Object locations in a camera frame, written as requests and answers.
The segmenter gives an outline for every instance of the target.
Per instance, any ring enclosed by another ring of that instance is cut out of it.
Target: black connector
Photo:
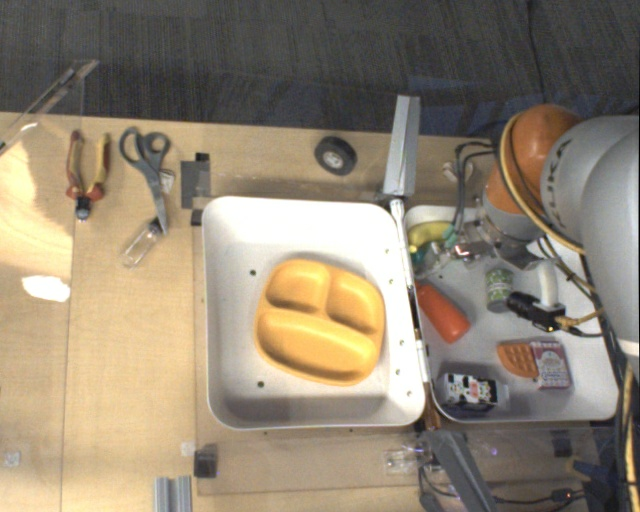
[[[544,332],[560,329],[556,317],[564,316],[566,313],[566,308],[561,304],[546,308],[536,297],[522,292],[512,292],[507,297],[507,307],[519,317],[530,320],[534,327]]]

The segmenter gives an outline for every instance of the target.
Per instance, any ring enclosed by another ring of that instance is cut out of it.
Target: wooden table
[[[0,126],[14,117],[1,114]],[[142,175],[117,151],[131,125],[169,136],[164,166],[177,174],[167,200],[170,234],[133,271],[118,256],[154,209]],[[100,135],[115,142],[106,196],[86,223],[75,220],[64,195],[74,128],[86,139],[86,181]],[[195,229],[180,207],[180,161],[209,153],[216,195],[234,183],[246,195],[370,199],[382,182],[389,135],[337,133],[358,153],[347,178],[315,162],[325,135],[50,116],[0,157],[0,455],[21,455],[16,467],[0,467],[3,512],[150,511],[156,477],[191,474],[193,459],[183,450],[196,439]],[[416,201],[453,202],[455,186],[440,168],[458,142],[421,138]],[[488,170],[481,162],[477,184]],[[28,276],[59,278],[70,299],[28,295]],[[419,511],[417,498],[413,486],[199,496],[194,483],[195,511]]]

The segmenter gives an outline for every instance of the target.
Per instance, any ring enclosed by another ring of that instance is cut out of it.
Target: pliers
[[[109,146],[111,139],[109,134],[105,133],[98,141],[98,169],[91,186],[86,192],[82,186],[82,178],[79,171],[80,152],[83,142],[80,132],[74,130],[71,133],[69,154],[67,155],[67,179],[69,180],[67,196],[76,202],[76,217],[82,222],[89,217],[91,205],[104,197],[103,184],[109,172]]]

